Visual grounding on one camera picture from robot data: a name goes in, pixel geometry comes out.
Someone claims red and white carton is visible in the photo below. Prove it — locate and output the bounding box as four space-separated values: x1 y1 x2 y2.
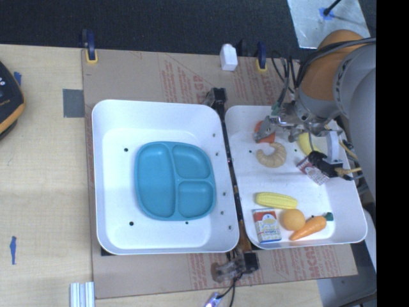
251 207 283 244

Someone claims yellow corn cob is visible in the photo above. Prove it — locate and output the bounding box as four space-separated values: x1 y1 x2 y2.
255 191 299 210

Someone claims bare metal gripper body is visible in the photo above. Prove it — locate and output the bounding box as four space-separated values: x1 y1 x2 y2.
270 102 332 135

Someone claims white plastic bottle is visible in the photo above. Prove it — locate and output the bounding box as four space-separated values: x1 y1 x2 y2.
219 43 239 72

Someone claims black cylinder on white bracket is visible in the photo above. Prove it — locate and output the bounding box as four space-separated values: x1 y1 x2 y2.
307 129 344 179

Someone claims blue divided plate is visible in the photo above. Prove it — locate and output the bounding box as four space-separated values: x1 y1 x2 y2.
134 141 217 222

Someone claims orange carrot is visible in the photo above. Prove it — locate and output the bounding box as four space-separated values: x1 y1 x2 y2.
289 212 334 242

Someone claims pink and white packet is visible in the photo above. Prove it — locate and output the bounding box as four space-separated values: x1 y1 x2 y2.
296 157 330 186

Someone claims yellow banana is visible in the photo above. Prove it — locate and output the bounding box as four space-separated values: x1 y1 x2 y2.
297 132 321 157

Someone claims orange ball fruit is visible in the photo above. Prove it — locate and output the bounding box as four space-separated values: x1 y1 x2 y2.
280 208 307 232

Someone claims beige croissant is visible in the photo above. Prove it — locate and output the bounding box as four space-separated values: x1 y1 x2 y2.
256 141 288 169

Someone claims white plastic tray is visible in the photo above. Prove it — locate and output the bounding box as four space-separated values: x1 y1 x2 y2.
224 104 369 251
91 98 241 256

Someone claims black block with thin wires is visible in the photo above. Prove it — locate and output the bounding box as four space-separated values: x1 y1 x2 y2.
203 87 228 109
211 250 260 283

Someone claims red-orange toy food piece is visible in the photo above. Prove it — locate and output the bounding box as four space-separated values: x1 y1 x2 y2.
254 120 277 145

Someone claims brown cardboard board red print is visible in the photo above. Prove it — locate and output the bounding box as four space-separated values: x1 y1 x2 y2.
81 49 359 300

